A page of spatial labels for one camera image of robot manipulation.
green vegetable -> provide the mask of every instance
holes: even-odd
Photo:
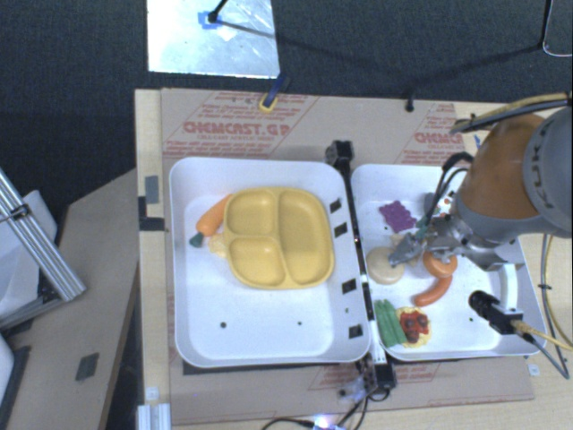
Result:
[[[382,342],[387,348],[407,342],[406,335],[400,326],[400,321],[396,316],[396,309],[388,301],[377,300],[374,302],[374,312],[378,321],[378,331],[382,336]]]

beige round toy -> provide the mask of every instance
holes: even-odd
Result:
[[[388,247],[373,248],[366,256],[366,267],[368,275],[375,282],[383,285],[391,285],[398,282],[404,275],[405,266],[403,263],[395,267],[390,266],[388,255],[393,250]]]

black fabric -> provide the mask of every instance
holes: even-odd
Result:
[[[506,102],[571,89],[545,0],[271,0],[289,92]],[[571,49],[571,2],[548,36]],[[266,90],[147,71],[146,0],[0,0],[0,167],[64,206],[135,166],[133,91]]]

